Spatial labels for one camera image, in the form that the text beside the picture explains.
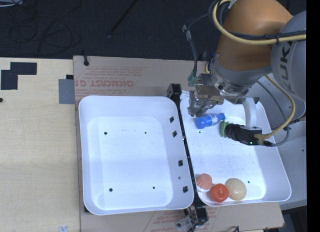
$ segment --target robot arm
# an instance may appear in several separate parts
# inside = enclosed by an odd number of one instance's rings
[[[217,18],[218,10],[226,4],[229,4],[229,11],[222,26],[221,19],[219,21]],[[294,96],[305,102],[306,15],[302,12],[293,17],[276,0],[216,2],[212,9],[212,21],[221,32],[221,37],[210,75],[200,74],[195,80],[196,92],[190,93],[189,113],[200,116],[215,104],[223,103],[223,100],[242,104],[249,88],[271,72],[289,99]],[[220,99],[213,99],[213,95],[218,95]],[[261,143],[270,136],[258,135],[258,140]]]

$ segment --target beige ball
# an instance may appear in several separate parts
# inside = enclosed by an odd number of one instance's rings
[[[246,185],[238,178],[229,178],[224,185],[227,187],[229,197],[232,200],[240,201],[247,194]]]

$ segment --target blue object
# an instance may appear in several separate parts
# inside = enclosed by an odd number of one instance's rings
[[[221,120],[225,120],[224,113],[220,114],[206,114],[195,119],[195,125],[198,129],[203,129],[212,125],[218,124]]]

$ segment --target plastic tray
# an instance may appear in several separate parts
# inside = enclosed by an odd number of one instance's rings
[[[87,96],[79,104],[83,200],[96,215],[183,209],[194,199],[175,103]]]
[[[241,179],[247,189],[246,197],[234,201],[229,197],[221,202],[212,200],[209,192],[199,192],[200,199],[209,206],[256,202],[285,201],[290,198],[291,186],[277,147],[249,146],[221,137],[219,124],[197,129],[195,117],[188,114],[189,98],[180,103],[183,124],[195,177],[202,173],[211,175],[212,182],[224,184],[228,178]],[[257,126],[262,133],[271,132],[265,110],[256,104]],[[226,121],[245,125],[243,105],[225,101],[207,113],[227,114]]]

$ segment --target red tomato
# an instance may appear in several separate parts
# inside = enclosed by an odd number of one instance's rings
[[[215,184],[210,189],[210,194],[213,200],[215,200],[216,202],[223,202],[228,198],[229,191],[225,185],[219,183],[219,184]]]

